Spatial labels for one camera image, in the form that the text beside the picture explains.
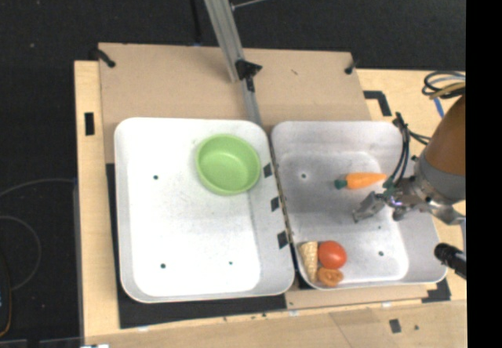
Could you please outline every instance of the cardboard sheet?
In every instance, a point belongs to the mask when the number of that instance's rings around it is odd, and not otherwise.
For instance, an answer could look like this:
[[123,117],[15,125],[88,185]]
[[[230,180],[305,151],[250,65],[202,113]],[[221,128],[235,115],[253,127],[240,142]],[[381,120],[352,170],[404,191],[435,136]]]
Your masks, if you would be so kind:
[[467,301],[336,312],[330,316],[352,348],[467,346]]
[[[247,119],[241,86],[231,82],[214,47],[100,43],[115,62],[100,62],[104,147],[113,162],[113,132],[130,117]],[[246,49],[263,66],[256,100],[267,132],[288,120],[369,120],[350,53]]]

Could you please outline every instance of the black cable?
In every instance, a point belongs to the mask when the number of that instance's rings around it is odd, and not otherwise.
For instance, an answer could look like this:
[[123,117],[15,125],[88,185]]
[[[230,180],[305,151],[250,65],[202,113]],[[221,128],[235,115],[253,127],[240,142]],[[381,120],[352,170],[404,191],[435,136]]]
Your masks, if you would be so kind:
[[[34,181],[20,183],[19,185],[5,189],[4,191],[0,192],[0,198],[6,196],[7,194],[10,194],[11,192],[13,192],[15,190],[19,190],[19,189],[25,188],[25,187],[30,187],[32,185],[37,185],[40,183],[71,183],[72,185],[75,185],[74,180],[67,179],[67,178],[36,179]],[[37,273],[38,268],[40,267],[40,262],[42,261],[42,244],[40,242],[40,237],[37,235],[37,233],[35,232],[33,227],[30,226],[30,224],[23,221],[22,219],[17,219],[16,217],[13,217],[13,216],[0,216],[0,219],[7,219],[10,221],[14,221],[14,222],[17,222],[17,223],[21,224],[22,226],[24,226],[33,235],[33,237],[35,239],[35,243],[37,245],[38,257],[37,257],[37,261],[35,263],[35,266],[34,266],[33,270],[28,274],[28,276],[23,281],[14,285],[13,287],[11,287],[12,291],[16,291],[17,289],[25,286],[33,278],[33,276],[35,276],[35,274]]]
[[418,133],[412,132],[409,129],[408,129],[408,132],[412,138],[414,138],[417,142],[422,143],[425,146],[427,146],[429,143],[429,140],[431,140],[430,136],[419,135]]
[[33,235],[33,238],[35,240],[35,244],[37,245],[37,253],[38,253],[37,254],[37,261],[33,267],[33,270],[28,274],[28,276],[23,281],[17,283],[13,287],[11,287],[11,289],[10,289],[11,291],[16,291],[17,289],[25,286],[28,282],[31,281],[33,276],[36,275],[38,268],[40,267],[40,262],[42,261],[42,244],[40,243],[40,238],[38,237],[37,233],[35,232],[35,230],[33,229],[33,227],[30,224],[26,223],[22,219],[17,219],[16,217],[12,217],[12,216],[0,216],[0,220],[3,220],[3,219],[14,221],[16,223],[21,224],[23,227],[25,227]]
[[439,92],[440,90],[442,90],[442,88],[437,88],[435,86],[433,86],[431,84],[431,79],[436,77],[436,76],[439,76],[439,75],[448,75],[448,76],[454,76],[456,78],[465,78],[465,76],[463,74],[461,74],[460,72],[455,72],[455,71],[434,71],[434,72],[431,72],[429,75],[427,75],[425,78],[424,78],[424,84],[430,89],[430,90],[434,90],[435,92]]
[[408,166],[410,134],[409,134],[408,125],[402,119],[401,113],[396,112],[395,114],[396,114],[396,118],[392,123],[398,127],[399,132],[402,135],[401,155],[399,157],[398,165],[396,166],[394,172],[391,175],[391,179],[394,180],[395,177],[399,173],[399,177],[396,179],[396,181],[394,181],[394,186],[396,187],[401,182],[401,180],[406,172],[406,168]]
[[462,96],[465,94],[465,86],[459,87],[458,89],[454,89],[451,91],[446,91],[447,87],[439,88],[437,86],[433,86],[435,83],[444,82],[444,81],[459,81],[465,82],[465,75],[460,72],[455,71],[435,71],[431,72],[424,78],[424,87],[422,88],[422,94],[425,96],[432,96],[438,92],[445,91],[444,93],[439,93],[440,96],[437,96],[439,99],[452,99],[453,97]]
[[71,183],[72,185],[75,185],[75,181],[72,179],[68,178],[43,178],[43,179],[36,179],[34,181],[28,181],[25,183],[20,183],[19,185],[16,185],[14,187],[10,187],[8,189],[5,189],[4,191],[0,192],[0,198],[2,196],[5,196],[15,190],[25,188],[25,187],[30,187],[31,185],[36,185],[38,183],[51,183],[51,182],[61,182],[61,183]]

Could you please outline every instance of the black tape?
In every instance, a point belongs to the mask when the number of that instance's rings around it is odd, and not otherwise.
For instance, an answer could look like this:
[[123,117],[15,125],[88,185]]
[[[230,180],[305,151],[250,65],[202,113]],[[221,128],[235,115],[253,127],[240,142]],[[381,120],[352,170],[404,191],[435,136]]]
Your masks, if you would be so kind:
[[96,132],[94,126],[94,113],[84,113],[85,119],[85,135],[91,136]]
[[274,212],[279,208],[279,197],[277,196],[276,198],[273,198],[270,203],[272,212]]
[[384,117],[391,117],[392,111],[389,107],[389,103],[387,102],[387,97],[380,90],[365,90],[364,98],[367,100],[375,99],[378,101],[378,105],[380,106],[380,110]]
[[264,177],[267,178],[272,175],[272,165],[268,163],[264,166]]
[[279,249],[282,249],[286,245],[288,245],[288,236],[285,231],[281,232],[280,234],[277,234],[277,241],[279,243]]
[[437,289],[428,290],[427,294],[429,295],[427,298],[422,299],[422,303],[431,303],[431,302],[443,302],[450,301],[452,292],[449,290],[448,281],[443,278],[439,283],[436,283]]
[[394,334],[402,331],[401,324],[399,323],[399,319],[389,320],[389,324],[391,325],[391,330]]

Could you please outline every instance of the green bowl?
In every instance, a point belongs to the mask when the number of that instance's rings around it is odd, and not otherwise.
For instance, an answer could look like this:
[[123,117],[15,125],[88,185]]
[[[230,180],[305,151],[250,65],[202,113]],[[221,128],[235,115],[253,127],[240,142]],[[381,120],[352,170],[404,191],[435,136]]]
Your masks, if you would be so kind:
[[204,140],[198,146],[195,163],[199,179],[215,194],[246,192],[260,178],[258,153],[233,135],[214,135]]

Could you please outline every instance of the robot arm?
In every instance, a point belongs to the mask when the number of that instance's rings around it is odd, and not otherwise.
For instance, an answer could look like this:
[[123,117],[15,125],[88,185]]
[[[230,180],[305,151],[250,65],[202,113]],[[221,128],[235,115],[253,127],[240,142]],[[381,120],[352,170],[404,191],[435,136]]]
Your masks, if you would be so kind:
[[[406,124],[399,115],[395,124],[401,129],[403,138],[406,139],[406,134],[409,138]],[[465,94],[462,94],[416,159],[414,174],[409,178],[400,176],[397,182],[392,176],[384,184],[385,192],[372,192],[362,201],[353,212],[354,220],[358,222],[373,216],[387,205],[394,209],[393,218],[396,221],[403,219],[408,212],[419,210],[431,213],[446,224],[461,225],[464,251],[439,244],[435,255],[467,279],[466,218],[453,208],[454,204],[466,198],[465,161]]]

